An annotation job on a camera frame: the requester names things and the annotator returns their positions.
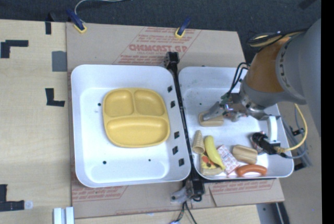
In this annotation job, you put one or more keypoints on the orange sausage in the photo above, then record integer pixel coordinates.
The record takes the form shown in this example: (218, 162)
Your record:
(251, 170)

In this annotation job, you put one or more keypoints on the yellow banana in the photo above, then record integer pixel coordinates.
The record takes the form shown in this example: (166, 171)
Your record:
(212, 148)

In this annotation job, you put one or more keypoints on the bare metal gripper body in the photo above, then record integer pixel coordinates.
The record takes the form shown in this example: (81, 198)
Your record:
(241, 104)

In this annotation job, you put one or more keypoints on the white and red packet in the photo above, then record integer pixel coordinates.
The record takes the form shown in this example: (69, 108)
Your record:
(229, 160)

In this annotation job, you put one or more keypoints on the tan hot dog bun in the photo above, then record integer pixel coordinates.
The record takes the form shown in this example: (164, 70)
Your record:
(245, 154)

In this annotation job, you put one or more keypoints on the brown cardboard board red print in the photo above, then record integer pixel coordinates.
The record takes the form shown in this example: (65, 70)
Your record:
(109, 45)

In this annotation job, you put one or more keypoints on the tan bread slice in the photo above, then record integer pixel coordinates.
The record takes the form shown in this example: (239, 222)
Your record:
(208, 123)

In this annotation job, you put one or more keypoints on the yellow divided plate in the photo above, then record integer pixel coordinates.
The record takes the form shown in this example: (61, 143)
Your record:
(135, 123)

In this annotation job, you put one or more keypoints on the white plastic tray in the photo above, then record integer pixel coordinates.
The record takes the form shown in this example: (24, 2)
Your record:
(88, 165)
(206, 82)

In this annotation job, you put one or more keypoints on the black cylinder on white bracket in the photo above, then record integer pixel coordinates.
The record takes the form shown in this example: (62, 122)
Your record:
(271, 129)

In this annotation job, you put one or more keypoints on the thin black rod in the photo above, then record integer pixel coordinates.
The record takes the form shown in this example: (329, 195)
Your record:
(182, 116)

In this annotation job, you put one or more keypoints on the tan waffle cone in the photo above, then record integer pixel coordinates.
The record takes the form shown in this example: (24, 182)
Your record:
(198, 140)

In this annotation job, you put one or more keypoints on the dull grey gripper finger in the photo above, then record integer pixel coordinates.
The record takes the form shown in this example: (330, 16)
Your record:
(233, 116)
(214, 112)

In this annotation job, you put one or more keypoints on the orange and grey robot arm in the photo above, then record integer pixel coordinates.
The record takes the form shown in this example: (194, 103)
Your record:
(263, 74)

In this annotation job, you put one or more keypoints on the pizza slice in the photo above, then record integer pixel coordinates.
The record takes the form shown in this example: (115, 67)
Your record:
(208, 169)

